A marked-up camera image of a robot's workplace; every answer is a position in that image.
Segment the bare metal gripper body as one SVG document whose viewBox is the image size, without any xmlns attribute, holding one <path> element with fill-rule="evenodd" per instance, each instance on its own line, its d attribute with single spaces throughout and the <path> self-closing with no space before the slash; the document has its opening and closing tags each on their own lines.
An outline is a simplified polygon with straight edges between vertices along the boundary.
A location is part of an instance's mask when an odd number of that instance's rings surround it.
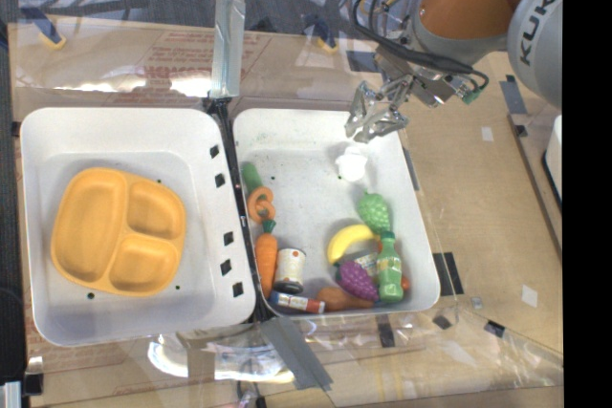
<svg viewBox="0 0 612 408">
<path fill-rule="evenodd" d="M 383 47 L 376 49 L 374 62 L 382 73 L 382 96 L 396 104 L 416 97 L 426 106 L 436 107 L 457 95 L 452 75 L 410 63 Z"/>
</svg>

